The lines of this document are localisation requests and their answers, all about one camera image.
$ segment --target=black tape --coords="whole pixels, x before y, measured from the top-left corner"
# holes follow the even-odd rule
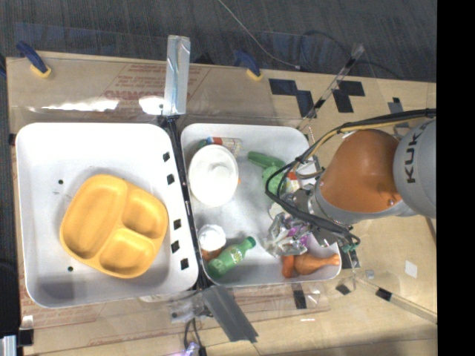
[[[348,62],[345,65],[345,68],[352,68],[353,65],[356,63],[356,58],[351,57],[348,59]]]
[[[175,253],[178,249],[180,249],[180,243],[177,240],[171,244],[171,253]]]
[[[341,292],[343,295],[351,293],[351,291],[345,285],[338,285],[335,287],[335,289]]]
[[[389,107],[389,111],[391,113],[404,112],[404,109],[401,104],[401,100],[399,98],[393,98],[393,101],[388,102],[387,106]],[[396,124],[396,128],[409,128],[409,124],[407,122],[400,122],[399,124]]]
[[[173,229],[179,229],[179,228],[181,228],[181,219],[176,219],[173,222]]]
[[[294,290],[294,301],[295,301],[295,307],[298,310],[307,308],[307,302],[305,300],[305,295],[304,295],[303,290]]]
[[[269,79],[272,95],[297,96],[297,84],[290,79]]]
[[[350,97],[345,92],[334,90],[333,98],[339,113],[353,113]]]
[[[319,99],[316,103],[315,103],[315,108],[321,108],[321,106],[326,102],[326,99]]]
[[[363,84],[355,80],[342,80],[338,89],[348,96],[365,96]]]
[[[175,177],[173,177],[173,174],[169,174],[166,176],[166,182],[171,185],[173,182],[175,182]]]
[[[313,99],[310,91],[297,91],[297,104],[302,117],[306,117],[313,108]]]
[[[18,347],[26,347],[33,345],[33,329],[21,329],[18,332]]]
[[[180,264],[181,264],[181,270],[184,270],[190,266],[187,258],[184,258],[183,260],[181,260]]]
[[[387,302],[391,301],[391,297],[393,296],[393,293],[391,293],[388,290],[384,290],[379,288],[379,290],[376,292],[376,296],[386,300]]]

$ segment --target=table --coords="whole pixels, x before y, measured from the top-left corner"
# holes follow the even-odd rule
[[[68,62],[78,62],[84,71],[91,72],[91,64],[94,64],[94,72],[91,72],[94,77],[87,78],[87,89],[65,84],[67,79],[61,84],[62,88],[56,89],[52,85],[54,79],[43,81],[46,84],[41,85],[25,72],[24,59],[8,59],[13,133],[38,119],[34,110],[25,110],[26,106],[40,108],[45,104],[59,104],[68,101],[72,94],[76,99],[106,94],[124,96],[125,91],[142,90],[146,80],[141,79],[132,86],[121,82],[119,76],[123,75],[124,65],[138,65],[137,69],[143,70],[149,67],[148,72],[154,75],[165,67],[158,61],[40,54],[53,66],[53,72],[67,67]],[[118,70],[117,73],[104,73],[111,68]],[[191,65],[189,114],[181,119],[182,128],[198,120],[296,128],[301,122],[305,101],[316,101],[334,79],[324,74],[262,72],[263,79],[256,82],[242,68]],[[100,76],[107,75],[110,83],[104,89]],[[341,122],[394,110],[436,106],[435,84],[349,76],[344,81],[341,92],[346,98],[330,97],[304,131],[310,141]],[[159,79],[149,85],[159,89],[160,86]],[[246,108],[244,113],[236,114],[237,104]],[[127,111],[130,108],[130,105],[124,106],[123,113],[130,112]],[[329,144],[319,155],[322,165],[329,162],[335,146]],[[15,148],[12,148],[12,156],[15,179]],[[18,217],[17,189],[15,194]],[[16,222],[21,245],[19,221]],[[342,270],[334,280],[234,290],[236,301],[259,334],[258,342],[230,343],[216,320],[203,318],[198,321],[198,331],[208,355],[272,355],[297,351],[311,355],[316,349],[321,355],[339,355],[343,348],[348,355],[436,354],[436,221],[424,217],[391,217],[361,222],[354,231],[362,240],[356,252],[359,266]],[[29,320],[33,321],[35,331],[34,344],[24,348],[26,355],[54,355],[55,352],[66,356],[169,355],[183,350],[184,323],[171,322],[169,310],[160,298],[45,309],[28,297],[22,264],[19,272],[22,315],[26,327]]]

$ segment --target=yellow plastic plate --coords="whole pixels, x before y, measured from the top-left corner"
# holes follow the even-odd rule
[[[133,278],[151,266],[167,229],[168,212],[156,197],[124,179],[98,174],[77,191],[59,237],[82,263]]]

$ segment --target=white cable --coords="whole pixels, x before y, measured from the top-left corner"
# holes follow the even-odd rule
[[[236,22],[237,22],[237,23],[244,29],[244,31],[255,41],[255,43],[258,44],[258,47],[259,47],[267,56],[271,57],[272,59],[274,59],[274,60],[277,61],[277,62],[283,63],[283,64],[288,65],[288,66],[292,66],[293,68],[296,68],[297,70],[300,70],[300,66],[299,66],[299,65],[293,65],[292,63],[285,62],[285,61],[283,61],[282,59],[276,58],[276,57],[273,56],[271,53],[269,53],[269,52],[264,48],[264,46],[254,37],[254,35],[247,29],[247,27],[245,27],[244,24],[236,17],[236,15],[228,8],[228,6],[223,3],[222,0],[217,0],[217,2],[219,2],[221,5],[223,5],[223,7],[229,12],[229,14],[232,16],[232,18],[233,18],[234,20],[236,20]]]

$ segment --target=blue clamp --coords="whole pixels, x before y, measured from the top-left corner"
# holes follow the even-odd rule
[[[30,69],[42,78],[48,78],[51,69],[43,62],[42,57],[25,41],[20,41],[16,44],[16,48],[26,56],[30,62]]]
[[[241,63],[244,63],[247,67],[247,75],[249,75],[255,81],[260,81],[262,79],[263,74],[259,70],[258,63],[254,57],[242,50],[235,50],[234,66],[239,66]]]

